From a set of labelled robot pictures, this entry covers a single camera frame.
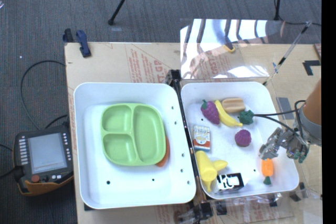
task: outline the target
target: green divided tray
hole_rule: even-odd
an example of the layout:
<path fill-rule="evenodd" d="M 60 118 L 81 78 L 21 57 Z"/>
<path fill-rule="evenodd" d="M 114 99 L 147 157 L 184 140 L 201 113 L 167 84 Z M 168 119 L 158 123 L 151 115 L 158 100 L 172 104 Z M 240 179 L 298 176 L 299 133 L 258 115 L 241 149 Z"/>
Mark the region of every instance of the green divided tray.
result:
<path fill-rule="evenodd" d="M 101 116 L 101 141 L 106 158 L 119 165 L 156 164 L 166 151 L 164 125 L 159 112 L 140 103 L 107 107 Z"/>

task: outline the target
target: yellow toy watering can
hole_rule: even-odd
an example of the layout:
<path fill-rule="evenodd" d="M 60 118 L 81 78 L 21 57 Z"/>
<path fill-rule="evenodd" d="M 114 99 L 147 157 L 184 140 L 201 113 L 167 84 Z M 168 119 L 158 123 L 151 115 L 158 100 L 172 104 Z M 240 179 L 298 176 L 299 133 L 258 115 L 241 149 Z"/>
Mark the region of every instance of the yellow toy watering can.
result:
<path fill-rule="evenodd" d="M 207 192 L 210 192 L 211 182 L 217 177 L 218 171 L 227 166 L 227 162 L 221 159 L 212 162 L 204 151 L 196 151 L 195 156 L 201 180 Z"/>

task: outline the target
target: toy banana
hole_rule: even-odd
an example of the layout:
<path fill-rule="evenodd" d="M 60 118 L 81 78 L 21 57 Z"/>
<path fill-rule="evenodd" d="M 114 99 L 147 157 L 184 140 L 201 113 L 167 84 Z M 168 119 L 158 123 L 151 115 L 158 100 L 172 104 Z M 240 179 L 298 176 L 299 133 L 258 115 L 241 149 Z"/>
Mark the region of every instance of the toy banana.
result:
<path fill-rule="evenodd" d="M 237 122 L 233 117 L 231 117 L 229 114 L 226 113 L 224 110 L 221 102 L 219 100 L 215 101 L 216 108 L 218 110 L 219 119 L 221 122 L 223 122 L 225 125 L 233 127 L 233 126 L 239 126 L 242 127 L 241 122 Z"/>

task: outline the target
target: robot controller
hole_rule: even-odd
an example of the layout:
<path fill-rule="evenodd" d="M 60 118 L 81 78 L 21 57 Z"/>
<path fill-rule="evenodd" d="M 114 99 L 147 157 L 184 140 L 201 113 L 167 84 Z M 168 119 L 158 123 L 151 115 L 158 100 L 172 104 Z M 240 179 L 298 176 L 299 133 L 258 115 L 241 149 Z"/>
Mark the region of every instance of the robot controller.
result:
<path fill-rule="evenodd" d="M 286 149 L 289 158 L 298 159 L 302 163 L 307 157 L 310 145 L 322 146 L 322 95 L 321 79 L 304 101 L 300 109 L 296 109 L 293 129 L 277 128 L 259 150 L 262 159 L 278 156 L 280 147 Z"/>

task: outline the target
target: gray floor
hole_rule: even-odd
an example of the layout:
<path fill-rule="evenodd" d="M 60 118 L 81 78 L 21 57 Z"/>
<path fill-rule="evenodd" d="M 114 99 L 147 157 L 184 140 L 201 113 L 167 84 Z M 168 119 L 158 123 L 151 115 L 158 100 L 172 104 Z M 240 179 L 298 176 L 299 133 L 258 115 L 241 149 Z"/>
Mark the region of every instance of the gray floor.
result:
<path fill-rule="evenodd" d="M 64 61 L 66 28 L 83 30 L 88 41 L 180 42 L 180 19 L 268 19 L 276 0 L 126 0 L 110 26 L 121 0 L 0 0 L 0 143 L 13 146 L 15 135 L 36 127 L 20 97 L 24 72 L 42 60 Z M 312 21 L 302 43 L 321 42 L 322 0 L 281 0 L 280 18 Z M 67 114 L 64 67 L 45 62 L 32 68 L 23 82 L 27 110 L 38 126 Z M 12 153 L 0 147 L 0 174 L 10 170 Z M 76 223 L 74 185 L 52 193 L 22 196 L 13 174 L 0 178 L 0 223 Z"/>

